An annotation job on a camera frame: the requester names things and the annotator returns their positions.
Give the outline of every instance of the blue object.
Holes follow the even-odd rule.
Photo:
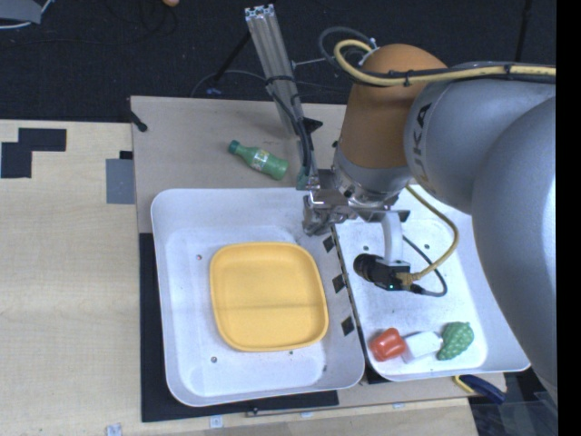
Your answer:
[[[494,384],[491,384],[482,378],[478,378],[478,376],[474,376],[473,374],[463,374],[460,375],[459,378],[475,392],[482,394],[484,397],[488,397],[495,404],[500,405],[507,399],[507,395]]]

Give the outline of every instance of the red tomato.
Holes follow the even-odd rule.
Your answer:
[[[369,343],[369,349],[378,362],[399,357],[406,347],[406,342],[395,328],[387,329]]]

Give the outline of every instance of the wooden surface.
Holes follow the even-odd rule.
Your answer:
[[[66,128],[67,147],[34,152],[31,179],[0,179],[0,435],[115,423],[123,435],[478,434],[451,380],[362,384],[337,409],[224,415],[223,429],[209,417],[142,423],[136,206],[106,203],[105,186],[105,160],[132,150],[132,127],[4,120],[0,141],[19,127]]]

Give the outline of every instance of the white tray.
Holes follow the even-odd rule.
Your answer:
[[[391,381],[469,373],[519,372],[528,368],[528,358],[487,284],[478,259],[471,217],[437,202],[419,186],[414,186],[414,190],[454,222],[460,233],[458,248],[438,268],[448,285],[448,293],[443,297],[429,297],[412,292],[387,292],[364,280],[353,270],[353,261],[360,253],[383,256],[381,225],[361,220],[336,225],[363,339],[369,347],[373,338],[390,327],[407,336],[415,332],[442,332],[448,322],[470,322],[475,340],[465,352],[449,361],[439,361],[434,353],[410,363],[405,363],[401,357],[378,362],[368,348],[369,363],[380,376]],[[393,210],[410,210],[409,218],[402,224],[403,234],[432,262],[452,243],[448,225],[410,193],[402,192]],[[411,263],[412,272],[419,272],[428,266],[406,243],[403,260]],[[442,290],[434,272],[418,284],[432,292]]]
[[[153,238],[162,308],[166,380],[186,405],[207,405],[348,388],[365,368],[347,290],[326,237],[306,236],[302,196],[295,189],[171,189],[152,204]],[[311,346],[282,352],[240,352],[222,339],[212,312],[209,263],[226,244],[297,243],[315,259],[327,297],[330,325]]]

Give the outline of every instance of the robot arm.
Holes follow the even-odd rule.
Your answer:
[[[320,170],[320,188],[305,198],[303,227],[324,233],[348,218],[386,218],[412,179],[471,214],[490,288],[557,402],[556,87],[534,67],[532,75],[481,75],[503,66],[448,70],[409,45],[374,51],[352,88],[333,167]],[[425,70],[452,78],[379,86],[366,77]],[[454,77],[465,70],[474,75]]]

